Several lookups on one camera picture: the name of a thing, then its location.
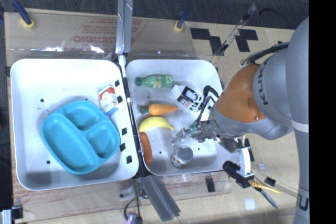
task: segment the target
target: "green bottle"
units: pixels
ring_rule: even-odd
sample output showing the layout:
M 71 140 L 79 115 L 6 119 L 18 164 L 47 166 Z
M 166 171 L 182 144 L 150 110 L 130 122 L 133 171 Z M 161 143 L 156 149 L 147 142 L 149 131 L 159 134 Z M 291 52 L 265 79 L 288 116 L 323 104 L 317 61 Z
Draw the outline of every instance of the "green bottle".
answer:
M 150 75 L 146 78 L 135 78 L 135 85 L 145 85 L 149 88 L 171 88 L 173 85 L 173 78 L 170 75 Z

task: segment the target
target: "blue plate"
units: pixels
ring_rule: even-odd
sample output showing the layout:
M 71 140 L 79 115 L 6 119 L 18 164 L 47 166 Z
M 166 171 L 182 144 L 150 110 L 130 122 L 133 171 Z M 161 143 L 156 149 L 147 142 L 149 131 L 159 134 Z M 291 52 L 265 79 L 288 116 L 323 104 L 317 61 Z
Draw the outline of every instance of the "blue plate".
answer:
M 41 136 L 59 164 L 77 175 L 96 170 L 120 146 L 115 125 L 89 101 L 74 101 L 50 114 Z

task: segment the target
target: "hot dog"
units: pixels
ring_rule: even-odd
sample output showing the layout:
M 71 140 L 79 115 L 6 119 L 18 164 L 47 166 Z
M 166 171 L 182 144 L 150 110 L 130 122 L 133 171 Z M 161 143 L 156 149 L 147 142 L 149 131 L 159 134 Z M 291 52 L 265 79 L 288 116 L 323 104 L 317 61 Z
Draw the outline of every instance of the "hot dog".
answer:
M 145 163 L 150 165 L 153 162 L 152 148 L 151 143 L 149 142 L 148 136 L 146 133 L 140 133 L 140 141 L 143 149 L 143 157 L 145 159 Z

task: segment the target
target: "banana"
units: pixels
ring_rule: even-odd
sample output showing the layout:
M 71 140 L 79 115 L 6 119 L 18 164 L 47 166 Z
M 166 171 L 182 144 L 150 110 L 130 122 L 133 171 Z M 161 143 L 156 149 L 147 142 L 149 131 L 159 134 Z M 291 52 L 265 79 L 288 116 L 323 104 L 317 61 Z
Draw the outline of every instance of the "banana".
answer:
M 170 125 L 170 123 L 168 122 L 168 120 L 166 120 L 163 117 L 150 117 L 145 119 L 144 121 L 142 121 L 139 125 L 139 132 L 146 132 L 147 130 L 149 130 L 150 128 L 153 127 L 163 127 L 163 128 L 168 128 L 172 131 L 175 130 L 175 128 L 173 126 Z

